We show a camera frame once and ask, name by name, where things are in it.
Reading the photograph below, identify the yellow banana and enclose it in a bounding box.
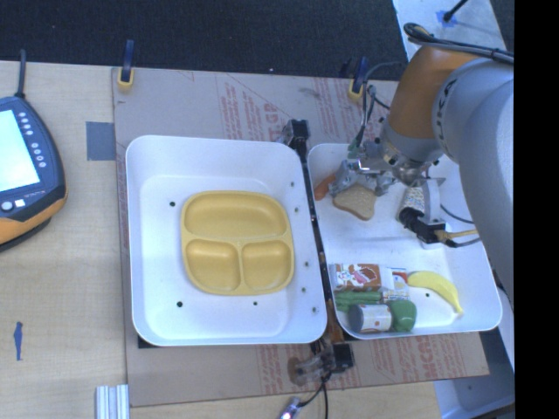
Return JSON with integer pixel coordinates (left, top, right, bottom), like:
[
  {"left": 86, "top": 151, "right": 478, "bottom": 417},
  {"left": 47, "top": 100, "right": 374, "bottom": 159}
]
[{"left": 406, "top": 270, "right": 465, "bottom": 315}]

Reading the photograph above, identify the white patterned can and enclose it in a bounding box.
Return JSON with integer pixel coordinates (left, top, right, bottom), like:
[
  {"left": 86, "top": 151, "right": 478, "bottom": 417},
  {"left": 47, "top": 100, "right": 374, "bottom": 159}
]
[{"left": 399, "top": 186, "right": 426, "bottom": 213}]

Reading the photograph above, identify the white and red packet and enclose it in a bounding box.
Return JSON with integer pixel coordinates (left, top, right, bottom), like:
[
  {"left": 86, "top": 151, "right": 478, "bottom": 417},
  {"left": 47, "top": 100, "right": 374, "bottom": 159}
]
[{"left": 390, "top": 267, "right": 410, "bottom": 291}]

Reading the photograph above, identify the white and orange can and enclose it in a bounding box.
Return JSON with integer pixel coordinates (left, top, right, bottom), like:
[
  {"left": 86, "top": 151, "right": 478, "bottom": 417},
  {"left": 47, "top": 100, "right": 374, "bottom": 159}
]
[{"left": 347, "top": 303, "right": 394, "bottom": 334}]

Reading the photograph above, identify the brown cardboard board red print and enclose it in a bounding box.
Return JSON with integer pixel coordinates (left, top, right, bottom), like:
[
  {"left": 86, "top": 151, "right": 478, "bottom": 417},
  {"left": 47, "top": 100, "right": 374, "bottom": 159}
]
[{"left": 111, "top": 66, "right": 491, "bottom": 409}]

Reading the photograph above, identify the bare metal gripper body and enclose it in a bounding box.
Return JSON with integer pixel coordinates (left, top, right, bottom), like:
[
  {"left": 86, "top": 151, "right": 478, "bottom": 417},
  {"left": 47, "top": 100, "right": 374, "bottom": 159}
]
[{"left": 347, "top": 141, "right": 432, "bottom": 189}]

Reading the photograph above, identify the brown bread slice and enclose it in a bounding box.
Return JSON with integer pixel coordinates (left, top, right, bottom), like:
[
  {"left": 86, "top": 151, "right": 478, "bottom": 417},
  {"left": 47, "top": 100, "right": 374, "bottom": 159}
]
[{"left": 332, "top": 184, "right": 377, "bottom": 222}]

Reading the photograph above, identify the brown printed carton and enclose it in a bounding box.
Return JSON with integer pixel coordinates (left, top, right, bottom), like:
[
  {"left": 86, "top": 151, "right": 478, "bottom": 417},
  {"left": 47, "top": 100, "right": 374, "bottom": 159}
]
[{"left": 329, "top": 263, "right": 397, "bottom": 294}]

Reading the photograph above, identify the green toy vegetable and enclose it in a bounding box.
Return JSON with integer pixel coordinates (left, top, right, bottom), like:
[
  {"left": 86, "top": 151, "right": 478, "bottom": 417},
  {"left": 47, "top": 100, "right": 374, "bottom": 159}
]
[{"left": 334, "top": 289, "right": 385, "bottom": 313}]

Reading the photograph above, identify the black block with thin wires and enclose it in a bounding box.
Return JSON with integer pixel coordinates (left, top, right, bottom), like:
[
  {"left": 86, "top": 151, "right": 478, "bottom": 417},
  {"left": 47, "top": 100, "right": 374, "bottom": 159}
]
[
  {"left": 331, "top": 342, "right": 355, "bottom": 372},
  {"left": 281, "top": 119, "right": 312, "bottom": 148}
]

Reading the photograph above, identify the yellow divided plate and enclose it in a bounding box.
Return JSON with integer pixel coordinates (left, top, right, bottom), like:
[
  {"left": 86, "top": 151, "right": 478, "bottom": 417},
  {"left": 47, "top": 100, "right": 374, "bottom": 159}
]
[{"left": 180, "top": 189, "right": 295, "bottom": 297}]

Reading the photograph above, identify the orange carrot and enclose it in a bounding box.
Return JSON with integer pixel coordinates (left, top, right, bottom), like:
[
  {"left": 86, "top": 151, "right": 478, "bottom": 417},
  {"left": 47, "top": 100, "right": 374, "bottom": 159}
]
[{"left": 313, "top": 173, "right": 338, "bottom": 202}]

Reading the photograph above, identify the thin black rod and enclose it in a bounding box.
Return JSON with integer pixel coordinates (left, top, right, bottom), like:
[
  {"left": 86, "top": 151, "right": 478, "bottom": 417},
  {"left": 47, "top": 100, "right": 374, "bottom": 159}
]
[{"left": 293, "top": 140, "right": 340, "bottom": 345}]

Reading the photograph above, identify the white plastic tray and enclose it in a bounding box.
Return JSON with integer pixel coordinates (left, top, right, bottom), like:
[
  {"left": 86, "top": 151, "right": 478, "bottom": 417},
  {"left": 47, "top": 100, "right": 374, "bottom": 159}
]
[
  {"left": 125, "top": 134, "right": 328, "bottom": 347},
  {"left": 307, "top": 142, "right": 504, "bottom": 340}
]

